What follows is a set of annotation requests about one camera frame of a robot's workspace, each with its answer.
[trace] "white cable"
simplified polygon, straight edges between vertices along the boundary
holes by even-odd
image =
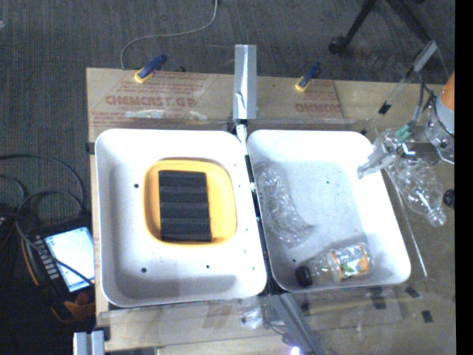
[[[184,36],[185,34],[192,34],[199,32],[201,30],[206,29],[212,23],[214,22],[215,17],[217,16],[217,7],[218,7],[218,0],[214,0],[215,8],[214,8],[214,15],[212,16],[212,19],[203,27],[200,27],[198,29],[193,29],[193,30],[187,30],[185,32],[181,33],[169,33],[169,34],[151,34],[151,35],[144,35],[143,37],[135,38],[133,41],[130,41],[128,44],[126,44],[123,49],[121,50],[120,54],[120,64],[121,64],[121,69],[125,70],[125,65],[123,63],[123,54],[125,53],[126,49],[128,49],[132,44],[135,42],[141,41],[142,39],[147,39],[147,38],[163,38],[163,37],[175,37],[175,36]]]

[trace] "table surface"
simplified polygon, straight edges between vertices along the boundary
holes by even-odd
[[[130,112],[130,105],[125,104],[108,104],[112,98],[110,95],[117,95],[118,81],[132,81],[132,71],[121,71],[111,69],[88,69],[87,83],[88,83],[88,104],[89,104],[89,142],[93,143],[96,137],[104,130],[110,127],[133,127],[133,122],[140,123],[137,127],[143,127],[142,120],[123,121],[123,120],[97,120],[99,115],[107,114],[113,118],[113,113],[117,113],[123,117],[125,106],[127,112]],[[162,72],[159,75],[161,78],[182,78],[182,73],[176,72]],[[233,76],[231,75],[201,75],[188,74],[187,78],[187,95],[183,95],[181,85],[179,88],[162,89],[161,96],[166,96],[168,101],[172,98],[193,99],[191,104],[193,110],[201,109],[205,111],[205,115],[210,122],[200,125],[197,129],[205,129],[213,127],[211,124],[222,126],[222,120],[227,120],[231,112],[233,103]],[[197,91],[192,83],[197,83],[201,86]],[[386,99],[392,102],[392,108],[388,114],[382,117],[381,120],[375,122],[376,129],[381,131],[388,127],[400,127],[404,125],[411,117],[414,106],[418,102],[419,86],[418,84],[404,84],[400,86],[397,83],[378,83],[378,82],[357,82],[357,81],[325,81],[315,79],[312,80],[310,88],[312,89],[309,97],[303,96],[306,101],[301,100],[301,96],[294,94],[293,85],[297,79],[292,78],[268,78],[258,77],[258,90],[264,91],[258,97],[259,114],[264,116],[267,125],[275,124],[289,124],[288,127],[312,128],[312,125],[326,124],[333,125],[336,122],[341,123],[342,127],[348,125],[351,128],[359,129],[363,125],[369,124],[369,118],[376,117],[377,111],[385,102]],[[429,86],[436,94],[442,89],[442,86]],[[123,95],[128,96],[144,96],[146,93],[156,94],[157,91],[149,92],[150,86],[146,85],[131,85],[129,90],[122,92]],[[271,98],[271,109],[267,108],[267,101],[264,98]],[[312,112],[300,112],[304,110],[301,107],[315,107]],[[320,106],[327,107],[325,111],[319,109]],[[135,112],[143,110],[143,106],[135,106],[132,110]],[[183,117],[188,117],[189,109],[177,112],[179,118],[177,123],[179,127],[196,128],[194,123],[184,121]],[[302,113],[306,119],[302,122],[300,114]],[[152,124],[152,127],[160,128],[168,127],[166,120],[146,120],[146,125]],[[445,186],[453,186],[454,172],[451,165],[441,164],[440,174],[443,184]],[[110,332],[109,340],[106,341],[105,350],[108,351],[122,351],[133,348],[159,347],[165,345],[168,348],[172,346],[180,346],[182,351],[188,351],[186,346],[192,343],[206,343],[219,342],[220,340],[239,340],[243,345],[262,346],[262,348],[273,348],[275,353],[280,349],[281,341],[275,341],[274,336],[278,334],[275,331],[268,330],[268,328],[255,328],[248,330],[241,323],[242,312],[249,309],[247,304],[254,304],[251,299],[248,302],[241,300],[235,301],[216,301],[216,302],[194,302],[175,305],[159,305],[146,308],[133,309],[116,309],[111,308],[109,302],[105,298],[101,289],[101,264],[100,264],[100,232],[98,220],[98,188],[95,168],[95,156],[90,155],[90,173],[91,173],[91,189],[92,189],[92,219],[93,232],[95,244],[95,294],[96,294],[96,317],[98,327],[107,327]],[[398,208],[395,207],[395,212],[402,217],[406,217],[405,222],[400,222],[401,230],[407,231],[405,237],[412,234],[412,227],[423,226],[425,230],[431,230],[428,225],[419,217],[407,212],[404,216]],[[447,227],[443,229],[442,236],[445,243],[451,243],[454,237],[454,218],[451,212],[448,213]],[[426,275],[426,269],[422,255],[418,255],[418,242],[423,243],[426,239],[421,235],[421,240],[416,237],[411,243],[407,243],[409,255],[412,255],[411,261],[418,268],[413,272],[412,277],[419,280],[432,279]],[[438,270],[435,275],[436,278],[446,279],[440,281],[439,289],[442,285],[451,285],[455,289],[455,279],[451,276],[452,268],[455,273],[455,265],[448,265],[445,271]],[[426,284],[415,284],[417,291],[422,291],[426,288]],[[396,324],[403,320],[402,309],[403,302],[409,300],[404,294],[400,294],[400,289],[395,286],[389,289],[385,296],[387,303],[387,310],[379,311],[372,305],[372,300],[367,298],[366,291],[354,290],[340,290],[332,294],[317,294],[316,296],[304,295],[306,302],[310,301],[312,308],[307,313],[307,321],[312,329],[334,329],[334,328],[349,328],[357,325],[356,320],[359,320],[359,306],[364,306],[363,315],[369,317],[373,325],[383,325],[387,323]],[[260,305],[265,304],[264,297],[259,302]]]

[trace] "screen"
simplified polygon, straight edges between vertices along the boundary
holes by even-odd
[[[87,279],[94,279],[94,243],[87,227],[50,235],[45,238],[45,241],[56,259],[80,272]],[[60,264],[58,267],[69,291],[77,291],[89,285],[87,281],[67,267]]]

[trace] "white tray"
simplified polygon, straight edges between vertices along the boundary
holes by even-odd
[[[267,274],[241,143],[227,132],[111,129],[95,144],[101,279],[120,307],[244,298]],[[208,159],[230,175],[237,228],[218,246],[167,246],[146,229],[143,179],[164,158]]]
[[[404,282],[411,264],[380,172],[358,179],[356,170],[371,154],[370,142],[355,132],[258,130],[248,139],[253,166],[275,163],[285,173],[300,217],[314,225],[305,242],[288,248],[265,230],[273,276],[287,291],[308,291]],[[365,241],[374,272],[340,285],[301,288],[295,269],[309,257]]]

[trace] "dark floor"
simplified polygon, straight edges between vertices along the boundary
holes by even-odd
[[[204,27],[213,0],[0,1],[0,156],[37,154],[69,164],[86,187],[90,207],[86,68],[120,68],[122,49],[135,38]],[[443,84],[455,69],[455,0],[406,1],[440,50],[425,66],[425,82]],[[299,77],[319,61],[321,78],[400,81],[424,43],[385,1],[341,55],[328,50],[332,37],[348,31],[362,3],[219,0],[204,30],[137,41],[123,62],[138,68],[165,53],[163,70],[231,74],[234,45],[255,44],[259,75]],[[0,161],[0,175],[20,180],[29,195],[48,189],[79,193],[67,172],[43,160]],[[18,206],[12,183],[0,178],[0,188],[0,203]],[[43,204],[50,214],[42,220],[61,219],[75,209],[59,195]],[[70,354],[72,333],[93,328],[93,321],[68,326],[55,320],[20,253],[13,277],[0,278],[0,354]]]

